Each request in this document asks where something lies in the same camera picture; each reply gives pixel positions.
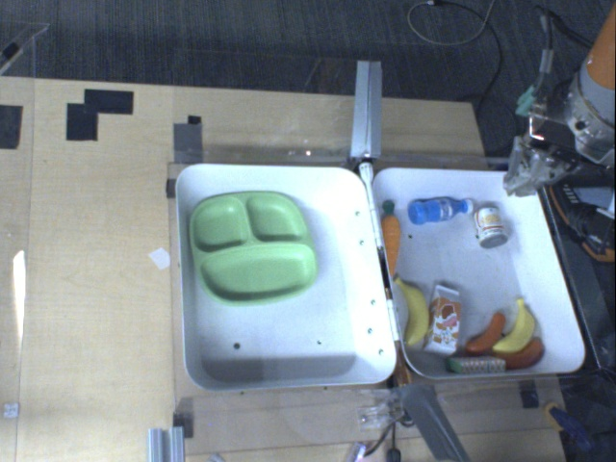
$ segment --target wooden table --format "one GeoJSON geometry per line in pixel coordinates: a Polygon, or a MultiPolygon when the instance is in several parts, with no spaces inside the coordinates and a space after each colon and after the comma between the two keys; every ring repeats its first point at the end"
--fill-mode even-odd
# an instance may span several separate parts
{"type": "MultiPolygon", "coordinates": [[[[23,105],[22,128],[30,128],[27,118],[33,118],[34,135],[32,145],[23,136],[16,151],[0,151],[3,197],[17,204],[30,186],[14,174],[29,172],[19,155],[32,147],[30,204],[21,204],[22,217],[0,214],[3,228],[16,221],[29,224],[19,398],[11,398],[14,385],[0,388],[3,402],[18,400],[21,410],[16,448],[14,423],[1,424],[0,460],[141,461],[147,430],[169,428],[175,408],[172,283],[169,269],[159,270],[148,257],[157,248],[169,250],[165,186],[173,123],[201,116],[206,144],[238,149],[272,142],[335,148],[350,135],[353,98],[2,81],[0,103],[23,105]],[[67,141],[66,104],[83,103],[85,89],[130,90],[134,112],[99,115],[98,141],[67,141]]],[[[468,104],[385,99],[383,137],[388,145],[415,153],[482,155],[468,104]]],[[[542,402],[562,401],[555,380],[537,385],[542,402]]],[[[469,455],[486,461],[564,460],[559,436],[541,409],[522,409],[519,399],[512,403],[515,389],[510,384],[504,390],[443,392],[444,408],[469,455]],[[480,398],[481,407],[465,405],[465,397],[480,398]]],[[[251,428],[256,438],[271,435],[267,422],[251,428]]],[[[222,453],[226,462],[338,461],[350,447],[343,438],[343,443],[316,440],[312,447],[246,451],[241,440],[234,441],[236,434],[228,432],[223,443],[229,448],[222,453]]],[[[416,429],[398,435],[404,460],[431,460],[416,429]]],[[[371,460],[382,460],[382,453],[371,460]]]]}

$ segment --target white can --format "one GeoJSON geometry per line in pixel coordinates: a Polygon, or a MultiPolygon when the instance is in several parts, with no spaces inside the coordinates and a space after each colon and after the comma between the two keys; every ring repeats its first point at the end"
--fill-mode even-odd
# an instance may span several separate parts
{"type": "Polygon", "coordinates": [[[484,248],[494,248],[508,240],[501,212],[497,207],[482,207],[475,212],[475,228],[479,244],[484,248]]]}

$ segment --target green plate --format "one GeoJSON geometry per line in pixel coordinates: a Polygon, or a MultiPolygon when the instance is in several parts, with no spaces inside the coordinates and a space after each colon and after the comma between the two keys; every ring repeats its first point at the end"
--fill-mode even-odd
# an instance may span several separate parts
{"type": "Polygon", "coordinates": [[[206,198],[192,212],[190,233],[201,285],[227,303],[290,297],[317,278],[317,257],[304,217],[281,193],[206,198]]]}

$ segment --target blue bottle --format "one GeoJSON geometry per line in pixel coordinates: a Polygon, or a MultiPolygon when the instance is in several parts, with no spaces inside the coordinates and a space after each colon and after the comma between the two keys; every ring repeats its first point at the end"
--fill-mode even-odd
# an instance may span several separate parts
{"type": "Polygon", "coordinates": [[[408,217],[413,224],[450,220],[456,214],[468,214],[473,211],[473,202],[469,198],[456,200],[448,196],[415,200],[408,204],[408,217]]]}

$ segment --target yellow banana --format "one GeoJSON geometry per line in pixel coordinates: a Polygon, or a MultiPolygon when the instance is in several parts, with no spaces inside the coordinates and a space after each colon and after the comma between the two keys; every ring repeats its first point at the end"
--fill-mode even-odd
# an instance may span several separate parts
{"type": "Polygon", "coordinates": [[[424,338],[429,326],[429,313],[424,293],[419,289],[409,286],[400,280],[394,279],[404,294],[404,299],[408,305],[408,323],[404,332],[404,342],[407,346],[412,346],[424,338]]]}
{"type": "Polygon", "coordinates": [[[532,339],[532,334],[535,331],[535,318],[530,314],[521,297],[516,300],[516,304],[518,305],[518,316],[513,328],[511,332],[494,344],[492,347],[494,352],[518,352],[524,349],[532,339]]]}

